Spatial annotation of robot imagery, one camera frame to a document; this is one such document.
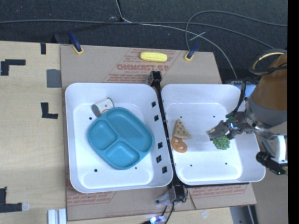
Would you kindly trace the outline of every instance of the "blue dish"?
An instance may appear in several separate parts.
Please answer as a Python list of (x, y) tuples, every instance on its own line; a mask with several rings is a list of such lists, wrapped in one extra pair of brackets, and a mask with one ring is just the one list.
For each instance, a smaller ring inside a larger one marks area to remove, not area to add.
[(137, 116), (121, 107), (97, 118), (87, 136), (93, 149), (115, 169), (131, 168), (154, 146), (152, 132)]

